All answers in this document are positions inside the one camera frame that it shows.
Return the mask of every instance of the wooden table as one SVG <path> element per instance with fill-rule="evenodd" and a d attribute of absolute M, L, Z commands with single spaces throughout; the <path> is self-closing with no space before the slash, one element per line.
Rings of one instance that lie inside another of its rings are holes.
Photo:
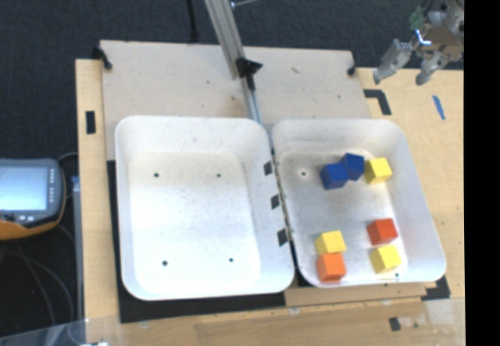
<path fill-rule="evenodd" d="M 285 308 L 120 324 L 105 164 L 102 63 L 77 60 L 84 308 L 90 319 L 87 341 L 102 338 L 111 344 L 205 345 L 255 344 L 258 338 L 267 339 L 267 344 L 283 344 L 283 339 L 292 344 L 323 344 L 334 339 L 362 344 L 363 337 L 372 336 L 373 344 L 378 344 L 377 337 L 385 344 L 398 344 L 406 336 L 434 341 L 440 339 L 436 336 L 442 340 L 460 339 L 465 330 L 463 71 L 437 72 L 423 87 L 415 85 L 417 73 L 401 70 L 375 86 L 372 70 L 358 68 L 352 80 L 359 81 L 365 90 L 385 95 L 391 115 L 383 114 L 376 98 L 366 99 L 374 119 L 389 119 L 405 132 L 445 250 L 450 299 L 420 300 L 420 290 L 425 293 L 436 284 L 393 289 L 386 294 L 381 289 L 376 298 L 368 297 L 362 289 L 325 298 L 316 289 L 292 286 L 285 292 Z M 444 119 L 437 101 L 444 110 Z M 90 133 L 88 112 L 95 114 L 95 130 Z M 443 323 L 436 318 L 442 317 L 443 311 L 451 321 Z M 402 317 L 397 320 L 401 330 L 389 325 L 394 323 L 389 319 L 395 317 Z M 333 333 L 330 324 L 335 323 Z"/>

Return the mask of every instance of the gray device with orange trim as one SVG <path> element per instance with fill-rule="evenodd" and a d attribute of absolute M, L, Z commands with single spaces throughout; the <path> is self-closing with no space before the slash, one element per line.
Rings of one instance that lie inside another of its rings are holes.
<path fill-rule="evenodd" d="M 57 160 L 0 159 L 0 241 L 55 227 L 66 204 L 66 182 Z"/>

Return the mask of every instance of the screen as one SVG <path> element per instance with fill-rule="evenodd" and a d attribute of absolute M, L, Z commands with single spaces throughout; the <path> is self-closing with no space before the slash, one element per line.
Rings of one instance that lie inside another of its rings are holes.
<path fill-rule="evenodd" d="M 0 210 L 47 209 L 47 167 L 1 167 Z"/>

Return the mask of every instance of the white tray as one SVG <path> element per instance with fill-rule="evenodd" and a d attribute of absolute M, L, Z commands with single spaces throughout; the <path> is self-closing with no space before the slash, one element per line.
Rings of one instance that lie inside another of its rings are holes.
<path fill-rule="evenodd" d="M 131 116 L 116 128 L 120 259 L 143 300 L 274 293 L 295 273 L 267 132 L 249 119 Z"/>
<path fill-rule="evenodd" d="M 380 282 L 431 282 L 445 273 L 446 261 L 402 131 L 387 120 L 287 120 L 273 128 L 277 171 L 284 193 L 291 236 L 302 275 L 317 287 Z M 393 170 L 386 183 L 368 185 L 361 177 L 343 188 L 325 191 L 320 170 L 346 153 L 365 159 L 385 157 Z M 392 242 L 402 264 L 375 274 L 366 226 L 392 218 L 399 237 Z M 319 281 L 314 240 L 340 230 L 348 250 L 347 274 L 336 284 Z"/>

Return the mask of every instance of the black floor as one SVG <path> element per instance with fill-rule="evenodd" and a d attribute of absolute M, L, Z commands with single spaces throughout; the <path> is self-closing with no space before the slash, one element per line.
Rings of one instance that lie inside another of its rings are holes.
<path fill-rule="evenodd" d="M 409 40 L 408 17 L 421 2 L 266 0 L 237 8 L 235 16 L 245 45 L 350 50 L 358 66 L 377 66 L 393 38 Z M 203 1 L 194 5 L 200 42 L 216 43 Z M 101 39 L 187 41 L 190 33 L 186 0 L 0 0 L 0 158 L 57 158 L 77 150 L 74 61 L 91 58 Z M 408 67 L 417 65 L 412 59 Z M 77 174 L 74 162 L 66 171 Z M 71 203 L 62 225 L 73 235 Z M 67 233 L 56 229 L 20 247 L 64 287 L 35 269 L 47 303 L 25 260 L 13 254 L 20 253 L 18 245 L 0 251 L 0 337 L 75 314 L 75 258 Z"/>

